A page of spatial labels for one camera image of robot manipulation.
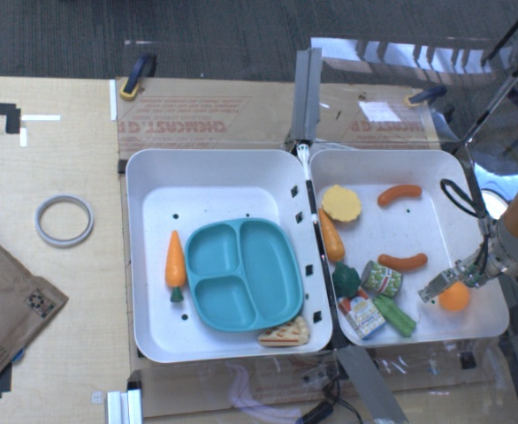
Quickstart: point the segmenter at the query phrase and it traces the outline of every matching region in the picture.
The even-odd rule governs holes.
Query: orange carrot
[[[164,281],[172,288],[171,301],[180,302],[184,299],[180,288],[187,281],[187,266],[185,254],[180,244],[179,233],[173,231],[167,251],[167,261],[164,268]]]
[[[338,230],[336,230],[333,221],[322,208],[318,209],[318,217],[320,219],[320,229],[322,230],[322,239],[324,239],[328,259],[332,262],[341,261],[346,255],[346,248],[341,241]]]

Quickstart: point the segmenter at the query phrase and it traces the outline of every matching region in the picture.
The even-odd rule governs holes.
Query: toy hot dog
[[[377,204],[381,207],[388,206],[398,198],[417,198],[422,194],[422,188],[418,185],[403,184],[395,185],[384,192],[377,198]]]
[[[389,269],[406,272],[408,270],[418,269],[424,265],[428,262],[428,256],[424,253],[419,253],[409,258],[395,258],[388,254],[380,254],[377,258],[377,262]]]

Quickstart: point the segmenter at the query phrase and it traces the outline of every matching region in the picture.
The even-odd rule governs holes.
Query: toy lemon slice
[[[361,214],[362,203],[353,190],[334,185],[324,193],[322,208],[332,220],[351,222]]]

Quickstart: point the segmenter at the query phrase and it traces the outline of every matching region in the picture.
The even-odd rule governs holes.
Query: white tray
[[[458,160],[443,151],[323,150],[312,155],[312,181],[318,205],[333,185],[354,190],[362,212],[351,223],[336,223],[346,246],[345,264],[359,274],[369,260],[381,253],[397,257],[426,253],[425,267],[404,274],[396,304],[417,321],[410,338],[402,337],[390,325],[370,338],[360,339],[339,313],[344,334],[357,345],[376,347],[449,339],[494,337],[507,329],[508,308],[498,281],[471,290],[469,306],[448,313],[436,300],[424,304],[418,296],[435,275],[465,259],[479,247],[477,220],[456,208],[439,186],[442,178],[454,181],[469,193]],[[390,186],[417,184],[423,194],[417,200],[395,201],[388,208],[377,205],[377,197]]]
[[[129,160],[126,183],[134,334],[147,358],[169,363],[312,353],[328,344],[330,308],[298,159],[279,150],[148,149]],[[277,223],[293,245],[304,289],[301,315],[310,329],[305,345],[262,347],[260,330],[226,333],[208,327],[188,285],[182,303],[170,302],[164,264],[171,231],[179,232],[184,246],[205,224],[246,216]]]

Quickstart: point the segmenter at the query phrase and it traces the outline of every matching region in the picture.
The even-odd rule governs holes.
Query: toy cucumber
[[[373,299],[373,305],[375,305],[385,320],[397,329],[403,337],[410,337],[410,335],[412,335],[416,322],[397,307],[390,297],[383,294],[377,295]]]

